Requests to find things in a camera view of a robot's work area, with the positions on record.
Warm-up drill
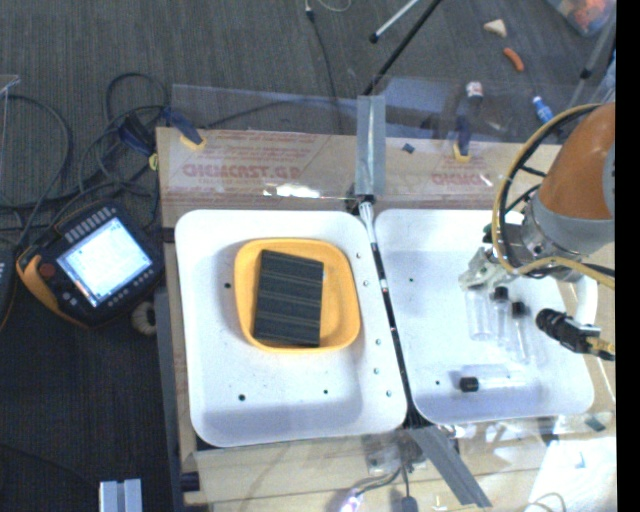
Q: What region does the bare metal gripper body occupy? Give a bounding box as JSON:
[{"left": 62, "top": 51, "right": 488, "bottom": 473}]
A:
[{"left": 458, "top": 222, "right": 542, "bottom": 291}]

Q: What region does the clear plastic bottle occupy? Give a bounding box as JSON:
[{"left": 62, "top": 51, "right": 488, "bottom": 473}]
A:
[{"left": 465, "top": 288, "right": 494, "bottom": 342}]

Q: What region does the clear bottle with black cap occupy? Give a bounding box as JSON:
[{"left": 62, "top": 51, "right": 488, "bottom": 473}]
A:
[
  {"left": 458, "top": 363, "right": 527, "bottom": 393},
  {"left": 508, "top": 301, "right": 535, "bottom": 364},
  {"left": 492, "top": 286, "right": 513, "bottom": 347}
]

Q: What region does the white plastic tray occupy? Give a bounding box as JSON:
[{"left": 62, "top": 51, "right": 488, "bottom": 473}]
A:
[
  {"left": 173, "top": 208, "right": 408, "bottom": 449},
  {"left": 373, "top": 207, "right": 596, "bottom": 425}
]

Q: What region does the orange divided plate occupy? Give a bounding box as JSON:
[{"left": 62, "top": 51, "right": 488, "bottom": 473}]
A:
[{"left": 233, "top": 238, "right": 362, "bottom": 351}]

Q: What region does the blue bottle white cap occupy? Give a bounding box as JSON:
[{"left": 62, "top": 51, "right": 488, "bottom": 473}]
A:
[{"left": 531, "top": 95, "right": 554, "bottom": 125}]

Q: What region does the brown cardboard board red print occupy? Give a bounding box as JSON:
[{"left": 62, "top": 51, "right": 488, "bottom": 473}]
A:
[{"left": 155, "top": 127, "right": 616, "bottom": 507}]

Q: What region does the dark striped flat block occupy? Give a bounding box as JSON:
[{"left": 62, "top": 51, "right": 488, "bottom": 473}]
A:
[{"left": 252, "top": 248, "right": 325, "bottom": 349}]

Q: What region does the colourful packet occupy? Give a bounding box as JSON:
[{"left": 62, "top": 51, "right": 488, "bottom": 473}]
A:
[{"left": 548, "top": 0, "right": 616, "bottom": 37}]

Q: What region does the black cylinder on white bracket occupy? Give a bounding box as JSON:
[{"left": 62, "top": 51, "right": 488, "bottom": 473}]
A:
[{"left": 535, "top": 273, "right": 604, "bottom": 354}]

